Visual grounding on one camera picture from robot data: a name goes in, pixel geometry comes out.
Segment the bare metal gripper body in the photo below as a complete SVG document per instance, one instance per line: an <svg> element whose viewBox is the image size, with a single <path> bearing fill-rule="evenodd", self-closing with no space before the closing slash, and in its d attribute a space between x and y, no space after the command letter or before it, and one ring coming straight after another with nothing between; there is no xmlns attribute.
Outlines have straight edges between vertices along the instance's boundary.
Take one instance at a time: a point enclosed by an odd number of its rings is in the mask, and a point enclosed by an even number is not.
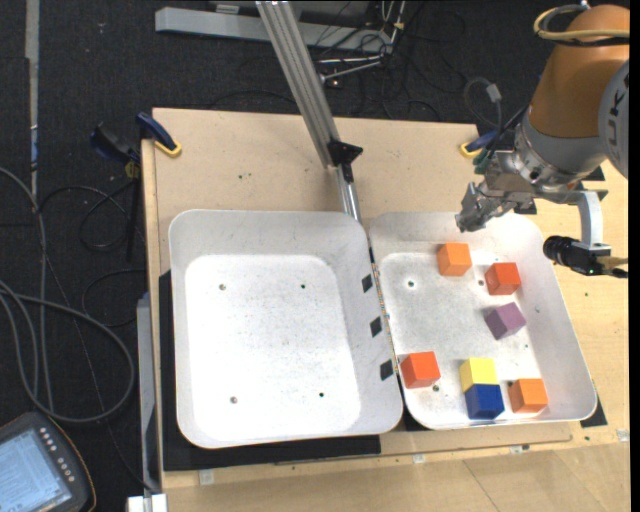
<svg viewBox="0 0 640 512"><path fill-rule="evenodd" d="M483 176L479 190L488 197L510 202L529 202L533 198L567 203L583 175L546 162L530 149L489 152L482 150L474 159L474 171Z"/></svg>

